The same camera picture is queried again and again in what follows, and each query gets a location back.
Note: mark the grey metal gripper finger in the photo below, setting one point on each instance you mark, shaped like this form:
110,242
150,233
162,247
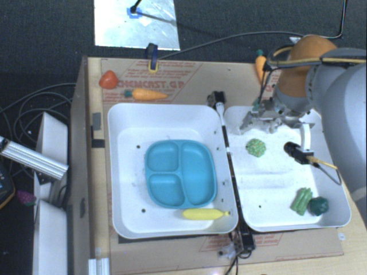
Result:
246,122
273,126

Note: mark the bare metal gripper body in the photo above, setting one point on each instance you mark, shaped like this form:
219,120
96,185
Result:
275,112

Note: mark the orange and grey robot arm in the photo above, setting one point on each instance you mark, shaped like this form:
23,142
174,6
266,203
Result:
341,102

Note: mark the light green grapes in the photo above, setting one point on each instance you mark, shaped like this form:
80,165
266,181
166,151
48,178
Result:
255,147

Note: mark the thin black and white rod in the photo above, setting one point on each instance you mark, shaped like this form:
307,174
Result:
229,156

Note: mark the orange carrot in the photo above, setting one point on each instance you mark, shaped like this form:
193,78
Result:
147,94
260,66

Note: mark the white plastic tray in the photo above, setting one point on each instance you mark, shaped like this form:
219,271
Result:
132,159
275,182

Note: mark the brown cardboard board red print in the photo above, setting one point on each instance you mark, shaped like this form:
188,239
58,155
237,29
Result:
195,76

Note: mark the green asparagus bundle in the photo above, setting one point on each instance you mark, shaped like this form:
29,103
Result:
301,200

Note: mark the blue divided plate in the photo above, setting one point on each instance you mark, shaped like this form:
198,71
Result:
180,173

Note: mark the dark green broccoli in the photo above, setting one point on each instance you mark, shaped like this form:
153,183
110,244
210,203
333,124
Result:
318,206

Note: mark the yellow banana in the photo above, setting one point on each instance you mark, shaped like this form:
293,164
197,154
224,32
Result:
200,214

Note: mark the purple grapes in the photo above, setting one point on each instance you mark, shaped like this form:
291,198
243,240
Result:
25,198

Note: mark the black cylinder on white bracket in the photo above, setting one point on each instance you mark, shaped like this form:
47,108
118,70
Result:
296,153

